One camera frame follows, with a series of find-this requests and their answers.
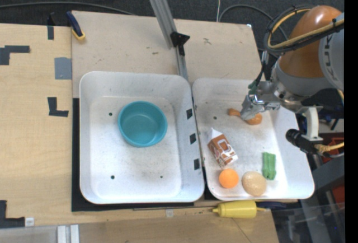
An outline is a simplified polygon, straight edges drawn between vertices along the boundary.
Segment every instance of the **small carton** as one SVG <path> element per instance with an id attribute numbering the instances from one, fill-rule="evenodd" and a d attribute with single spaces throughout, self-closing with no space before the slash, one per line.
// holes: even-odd
<path id="1" fill-rule="evenodd" d="M 238 159 L 235 150 L 223 133 L 212 128 L 208 140 L 208 148 L 222 169 Z"/>

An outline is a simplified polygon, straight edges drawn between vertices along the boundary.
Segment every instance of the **black tape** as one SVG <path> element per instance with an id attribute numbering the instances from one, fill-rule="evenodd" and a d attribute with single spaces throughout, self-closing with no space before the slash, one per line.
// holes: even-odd
<path id="1" fill-rule="evenodd" d="M 72 79 L 72 60 L 66 57 L 55 58 L 55 79 Z"/>
<path id="2" fill-rule="evenodd" d="M 5 48 L 0 48 L 0 65 L 9 65 L 10 53 Z"/>
<path id="3" fill-rule="evenodd" d="M 47 39 L 48 40 L 54 40 L 55 39 L 55 33 L 54 33 L 54 27 L 53 26 L 47 26 Z"/>
<path id="4" fill-rule="evenodd" d="M 51 12 L 47 17 L 47 25 L 48 26 L 56 26 L 56 22 L 54 20 L 55 12 Z"/>
<path id="5" fill-rule="evenodd" d="M 186 118 L 189 120 L 192 117 L 192 109 L 186 110 Z"/>
<path id="6" fill-rule="evenodd" d="M 197 159 L 194 160 L 194 170 L 197 170 L 199 168 L 200 168 L 200 161 L 197 158 Z"/>
<path id="7" fill-rule="evenodd" d="M 10 53 L 29 53 L 30 46 L 14 46 L 6 45 L 4 48 L 0 48 L 0 65 L 10 64 Z"/>
<path id="8" fill-rule="evenodd" d="M 25 218 L 6 218 L 6 200 L 0 200 L 0 229 L 12 227 L 24 227 Z"/>
<path id="9" fill-rule="evenodd" d="M 196 142 L 196 134 L 193 133 L 193 134 L 190 135 L 190 144 L 193 144 L 195 142 Z"/>
<path id="10" fill-rule="evenodd" d="M 57 98 L 56 97 L 48 97 L 47 100 L 49 102 L 49 109 L 50 109 L 49 115 L 68 117 L 68 111 L 57 110 Z"/>

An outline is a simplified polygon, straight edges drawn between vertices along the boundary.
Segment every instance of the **orange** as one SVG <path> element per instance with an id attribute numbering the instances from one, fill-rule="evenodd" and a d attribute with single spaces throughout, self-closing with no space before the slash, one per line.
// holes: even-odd
<path id="1" fill-rule="evenodd" d="M 250 125 L 261 124 L 261 122 L 262 122 L 262 114 L 260 113 L 256 114 L 252 119 L 246 121 L 246 123 Z"/>
<path id="2" fill-rule="evenodd" d="M 239 175 L 233 169 L 224 169 L 219 175 L 219 182 L 224 188 L 233 188 L 239 183 Z"/>

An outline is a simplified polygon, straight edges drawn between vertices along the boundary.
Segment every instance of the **red object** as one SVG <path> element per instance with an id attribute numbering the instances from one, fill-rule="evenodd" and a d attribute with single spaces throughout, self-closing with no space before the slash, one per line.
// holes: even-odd
<path id="1" fill-rule="evenodd" d="M 344 142 L 344 140 L 345 139 L 342 137 L 332 138 L 331 142 L 328 145 L 334 146 L 336 144 L 340 144 L 341 142 Z M 329 151 L 328 153 L 331 155 L 337 155 L 340 152 L 344 152 L 344 147 L 334 149 L 333 151 Z M 322 157 L 323 163 L 326 163 L 330 160 L 332 160 L 332 159 L 328 158 L 328 157 Z M 344 184 L 332 189 L 332 193 L 336 200 L 336 203 L 344 203 L 345 202 L 345 186 L 344 186 Z"/>

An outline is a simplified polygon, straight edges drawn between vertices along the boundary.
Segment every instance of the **orange ball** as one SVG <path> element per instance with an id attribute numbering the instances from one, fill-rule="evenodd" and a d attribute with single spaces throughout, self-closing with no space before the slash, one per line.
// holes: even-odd
<path id="1" fill-rule="evenodd" d="M 239 175 L 233 169 L 224 169 L 219 175 L 219 182 L 224 188 L 233 188 L 239 183 Z"/>

